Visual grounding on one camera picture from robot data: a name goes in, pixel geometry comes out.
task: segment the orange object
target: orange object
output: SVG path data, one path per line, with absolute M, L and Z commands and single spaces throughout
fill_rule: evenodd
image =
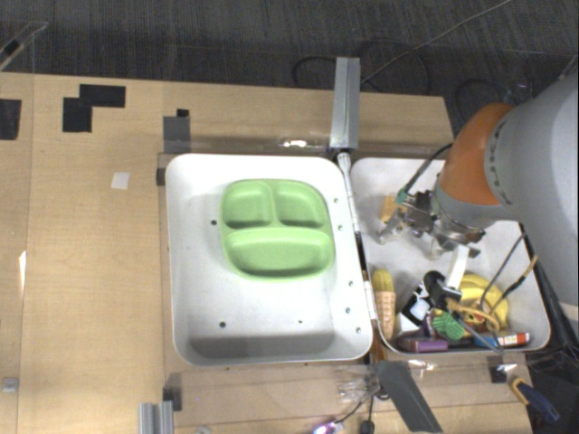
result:
M 441 189 L 451 198 L 471 204 L 499 204 L 485 176 L 485 147 L 494 127 L 513 108 L 506 103 L 489 104 L 462 128 L 440 179 Z

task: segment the green object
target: green object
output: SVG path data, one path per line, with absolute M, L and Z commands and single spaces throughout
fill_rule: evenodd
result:
M 221 240 L 245 278 L 298 279 L 334 262 L 334 236 L 322 195 L 293 180 L 241 180 L 221 201 Z
M 432 320 L 432 327 L 439 335 L 451 341 L 459 341 L 464 336 L 464 328 L 448 312 L 436 316 Z

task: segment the green compartment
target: green compartment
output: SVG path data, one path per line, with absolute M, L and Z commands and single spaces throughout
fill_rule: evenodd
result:
M 227 262 L 245 278 L 307 278 L 334 262 L 326 203 L 302 182 L 230 184 L 221 202 L 221 235 Z

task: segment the metal bracket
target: metal bracket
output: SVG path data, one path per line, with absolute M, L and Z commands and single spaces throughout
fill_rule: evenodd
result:
M 337 58 L 330 148 L 356 149 L 358 147 L 359 110 L 360 59 Z
M 174 434 L 173 402 L 155 405 L 141 403 L 138 410 L 138 434 Z

